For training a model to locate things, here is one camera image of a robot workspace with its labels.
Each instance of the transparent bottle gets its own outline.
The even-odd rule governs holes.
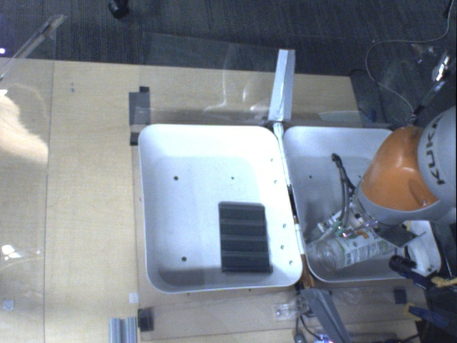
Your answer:
[[[328,272],[336,272],[355,263],[393,251],[394,246],[378,237],[371,229],[359,229],[353,237],[334,237],[316,242],[311,258]]]

